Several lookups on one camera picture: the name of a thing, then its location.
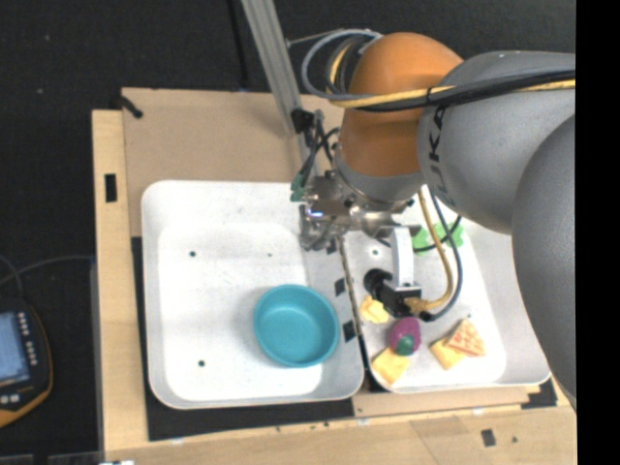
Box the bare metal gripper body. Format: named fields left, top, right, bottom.
left=297, top=171, right=422, bottom=253

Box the pale yellow toy food piece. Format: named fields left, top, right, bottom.
left=359, top=294, right=389, bottom=325

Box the green broccoli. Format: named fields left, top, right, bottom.
left=411, top=219, right=465, bottom=257

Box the teal bowl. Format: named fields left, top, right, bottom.
left=252, top=284, right=341, bottom=369

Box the white plastic tray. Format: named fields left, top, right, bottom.
left=338, top=184, right=553, bottom=395
left=139, top=179, right=366, bottom=411

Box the brown cardboard board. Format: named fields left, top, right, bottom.
left=119, top=87, right=544, bottom=419

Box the purple and green toy vegetable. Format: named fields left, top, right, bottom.
left=387, top=316, right=423, bottom=357

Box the orange pizza slice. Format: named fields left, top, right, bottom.
left=445, top=318, right=487, bottom=358

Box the black block with thin wires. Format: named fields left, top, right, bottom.
left=290, top=107, right=325, bottom=135

